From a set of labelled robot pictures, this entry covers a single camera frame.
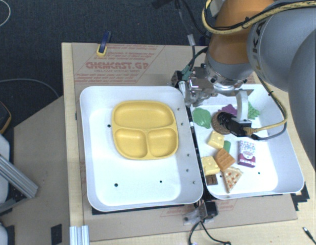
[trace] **white cable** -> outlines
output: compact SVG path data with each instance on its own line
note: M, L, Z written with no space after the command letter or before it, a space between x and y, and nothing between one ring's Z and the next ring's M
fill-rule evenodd
M1 26L3 26L8 20L9 20L9 18L10 18L10 15L11 15L11 9L10 9L10 6L9 6L9 4L6 2L6 1L4 1L4 0L0 0L0 2L3 2L7 7L8 7L8 10L9 10L9 14L8 14L8 16L7 16L7 18L6 18L6 20L5 21L3 21L1 24L0 24L0 27Z

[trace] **white tray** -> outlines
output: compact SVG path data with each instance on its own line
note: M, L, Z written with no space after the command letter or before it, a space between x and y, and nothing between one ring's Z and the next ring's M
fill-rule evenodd
M283 120L280 110L262 85L243 85L241 88L253 89L253 92L249 95L249 102L260 112L257 118L251 120L253 128L275 124ZM237 108L236 98L219 94L217 97L204 100L200 108L208 110L213 115L228 104L232 104L234 108ZM206 129L195 123L194 128L200 156L214 156L217 149L207 144L213 128ZM282 128L282 126L279 126L268 131L261 131L257 135L260 137L274 135ZM225 140L231 142L230 154L236 160L232 166L240 168L244 174L234 189L227 193L221 173L218 173L218 184L207 186L214 197L232 199L294 193L303 188L303 175L287 130L280 136L265 141L254 141L251 138L236 137L232 134L225 135ZM237 164L238 142L240 140L253 141L256 144L256 166L254 168Z
M123 101L152 100L174 112L179 135L176 153L158 160L130 160L113 141L111 114ZM190 204L203 184L184 99L171 86L91 86L80 96L88 200L103 211Z

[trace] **table surface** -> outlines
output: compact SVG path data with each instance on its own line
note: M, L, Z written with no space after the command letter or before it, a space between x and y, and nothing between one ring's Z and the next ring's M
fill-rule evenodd
M76 99L74 86L74 70L72 59L72 44L62 43L62 67L64 83L65 103L65 126L67 145L67 169L68 169L68 192L69 192L69 214L70 226L84 225L82 190L80 178L78 131L75 120ZM288 93L272 87L278 99L289 108ZM305 203L299 203L297 220L285 222L265 223L258 225L228 227L209 230L211 235L219 240L229 240L235 244L313 244L304 233L306 227L316 240L316 181L315 171L309 162L304 148L299 140L295 125L288 111L288 133L290 135L294 150L299 160L303 177L310 199ZM103 240L91 242L91 245L101 244L187 244L188 232L172 234L160 234L144 237L133 237L115 240ZM198 244L217 244L212 241L203 230L197 230L192 236L192 241Z

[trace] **yellow toy block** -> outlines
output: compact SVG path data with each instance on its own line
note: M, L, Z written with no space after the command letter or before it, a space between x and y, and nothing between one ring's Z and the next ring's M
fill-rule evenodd
M216 131L212 131L210 135L210 139L208 141L208 145L216 149L221 149L224 147L224 141L225 141L225 137L222 134Z
M213 175L220 172L220 168L212 156L202 157L202 167L204 175Z

